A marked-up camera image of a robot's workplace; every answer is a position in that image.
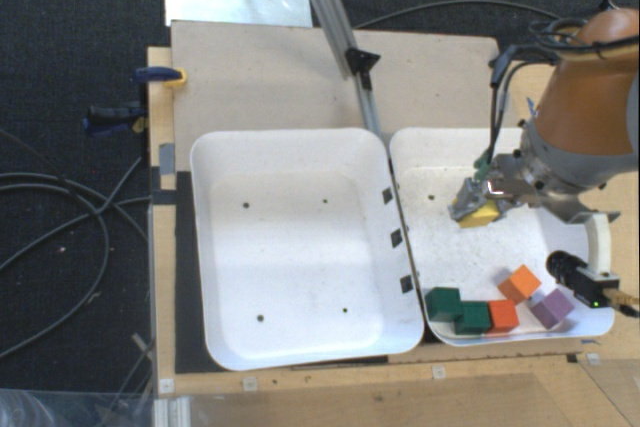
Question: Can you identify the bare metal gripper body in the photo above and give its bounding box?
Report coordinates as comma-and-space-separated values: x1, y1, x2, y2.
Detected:
485, 151, 555, 211

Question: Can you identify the yellow cube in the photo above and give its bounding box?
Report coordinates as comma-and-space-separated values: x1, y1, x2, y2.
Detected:
458, 200, 502, 230

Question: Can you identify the white plastic tray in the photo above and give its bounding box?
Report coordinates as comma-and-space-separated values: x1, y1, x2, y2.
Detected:
189, 126, 427, 373
388, 125, 617, 348

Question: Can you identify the thin black rod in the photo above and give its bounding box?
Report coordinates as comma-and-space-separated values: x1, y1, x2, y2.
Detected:
385, 142, 429, 331

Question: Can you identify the orange cube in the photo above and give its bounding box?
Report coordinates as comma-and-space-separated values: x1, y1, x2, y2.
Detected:
497, 264, 543, 306

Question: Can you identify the dark green cube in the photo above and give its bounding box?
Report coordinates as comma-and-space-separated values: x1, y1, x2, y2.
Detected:
453, 300, 493, 336
424, 286, 464, 323

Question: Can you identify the red cube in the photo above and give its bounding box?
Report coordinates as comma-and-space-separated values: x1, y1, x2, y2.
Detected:
487, 299, 520, 334

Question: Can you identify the purple cube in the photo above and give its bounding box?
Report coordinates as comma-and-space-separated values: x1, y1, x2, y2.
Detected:
529, 287, 577, 331

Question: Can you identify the pale flat board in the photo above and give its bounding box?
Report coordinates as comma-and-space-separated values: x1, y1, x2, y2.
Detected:
169, 18, 524, 176

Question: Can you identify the black cylinder on white bracket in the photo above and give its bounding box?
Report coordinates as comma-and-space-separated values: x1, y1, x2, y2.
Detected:
545, 209, 622, 311

